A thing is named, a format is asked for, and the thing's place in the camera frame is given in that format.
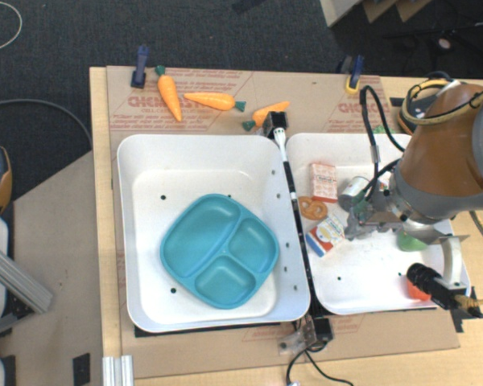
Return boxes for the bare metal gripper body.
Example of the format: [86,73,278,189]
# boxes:
[361,187,428,235]

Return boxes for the white blue and red carton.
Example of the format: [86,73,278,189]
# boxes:
[304,212,347,258]

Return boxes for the green rounded toy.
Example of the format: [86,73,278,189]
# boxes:
[395,231,428,253]

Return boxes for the small silver can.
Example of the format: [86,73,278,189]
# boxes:
[337,175,372,212]

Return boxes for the brown toy pretzel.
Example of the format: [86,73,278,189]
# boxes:
[297,195,329,222]

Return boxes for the white plastic tray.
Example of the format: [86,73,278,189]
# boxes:
[116,133,312,334]
[284,131,473,317]

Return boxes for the orange and white carton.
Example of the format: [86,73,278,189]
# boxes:
[308,162,340,205]

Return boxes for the thin black and white rod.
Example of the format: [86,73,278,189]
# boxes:
[272,128,320,318]

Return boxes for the orange rounded toy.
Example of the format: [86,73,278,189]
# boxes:
[406,277,432,302]

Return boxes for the blue divided plate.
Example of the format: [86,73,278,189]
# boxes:
[159,192,281,310]

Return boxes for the orange toy carrot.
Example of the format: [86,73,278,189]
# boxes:
[241,101,291,133]
[154,64,184,123]
[183,91,248,113]

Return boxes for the brown cardboard board red print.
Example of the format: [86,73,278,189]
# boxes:
[105,65,462,380]

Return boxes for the black block with thin wires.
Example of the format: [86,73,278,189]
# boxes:
[262,110,289,138]
[313,315,335,343]

